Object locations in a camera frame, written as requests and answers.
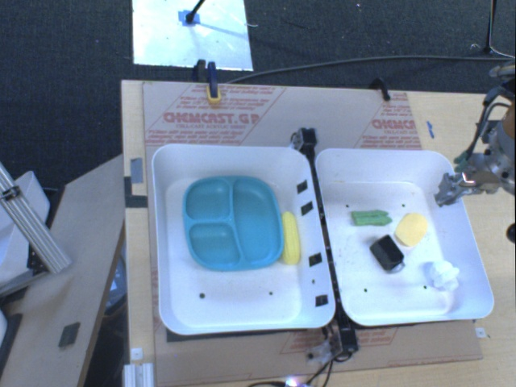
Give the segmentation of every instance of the dark floor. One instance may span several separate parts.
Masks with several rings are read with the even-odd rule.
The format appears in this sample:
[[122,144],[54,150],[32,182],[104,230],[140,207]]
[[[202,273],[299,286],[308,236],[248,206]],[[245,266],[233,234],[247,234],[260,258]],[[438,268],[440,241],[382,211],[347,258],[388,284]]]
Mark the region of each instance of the dark floor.
[[[244,1],[258,25],[249,30],[256,72],[371,56],[489,58],[490,0]],[[497,1],[493,33],[496,49],[511,55],[515,7]],[[0,162],[14,177],[34,170],[43,186],[66,184],[122,152],[121,80],[191,76],[133,65],[131,0],[0,0],[0,27]],[[501,63],[384,60],[248,82],[356,88],[382,77],[391,89],[485,93],[496,85],[489,70]],[[219,80],[246,74],[221,72]]]

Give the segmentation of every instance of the blue mark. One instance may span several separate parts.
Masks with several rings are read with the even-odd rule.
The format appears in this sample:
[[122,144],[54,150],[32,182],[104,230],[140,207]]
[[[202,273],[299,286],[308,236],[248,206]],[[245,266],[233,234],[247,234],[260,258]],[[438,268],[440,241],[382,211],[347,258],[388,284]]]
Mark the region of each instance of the blue mark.
[[435,138],[435,136],[434,136],[434,132],[432,131],[432,127],[433,127],[433,126],[432,126],[432,124],[431,124],[429,121],[427,121],[427,126],[428,126],[428,133],[430,133],[430,137],[431,137],[432,139],[434,139],[434,138]]
[[193,17],[193,22],[188,23],[186,21],[186,15],[190,12],[190,10],[182,10],[177,13],[177,17],[183,26],[195,26],[196,24],[201,24],[201,18],[199,17],[199,13],[196,13]]

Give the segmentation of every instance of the yellow round object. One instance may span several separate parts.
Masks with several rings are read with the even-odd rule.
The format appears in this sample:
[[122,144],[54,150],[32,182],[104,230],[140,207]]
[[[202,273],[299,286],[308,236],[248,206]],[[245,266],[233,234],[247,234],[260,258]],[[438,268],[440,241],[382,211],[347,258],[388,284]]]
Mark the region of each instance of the yellow round object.
[[281,216],[283,223],[283,262],[289,265],[297,264],[301,259],[301,244],[299,243],[298,224],[292,212]]
[[407,247],[416,246],[428,229],[428,221],[421,214],[407,214],[396,227],[396,238]]

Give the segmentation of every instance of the black metal post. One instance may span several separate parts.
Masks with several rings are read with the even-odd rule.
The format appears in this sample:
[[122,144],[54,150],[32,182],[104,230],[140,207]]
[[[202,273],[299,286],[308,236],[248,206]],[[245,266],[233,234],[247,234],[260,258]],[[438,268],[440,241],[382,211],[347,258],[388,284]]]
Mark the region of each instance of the black metal post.
[[194,17],[195,17],[195,14],[197,13],[197,11],[201,8],[202,4],[204,3],[205,0],[199,0],[199,2],[195,5],[195,7],[193,8],[192,11],[190,11],[185,19],[186,19],[186,22],[188,24],[191,24],[193,21],[194,21]]
[[493,24],[494,24],[494,15],[497,11],[497,0],[491,0],[491,10],[489,11],[489,25],[487,28],[487,39],[485,41],[484,52],[492,53],[493,52]]

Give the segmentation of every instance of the blue plate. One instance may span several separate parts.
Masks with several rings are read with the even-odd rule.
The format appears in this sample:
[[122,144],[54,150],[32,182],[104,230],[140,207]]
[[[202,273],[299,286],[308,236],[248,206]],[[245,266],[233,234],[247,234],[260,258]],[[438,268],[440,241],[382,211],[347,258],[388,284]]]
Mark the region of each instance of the blue plate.
[[202,266],[218,271],[262,268],[283,251],[276,196],[254,177],[209,177],[185,192],[188,248]]

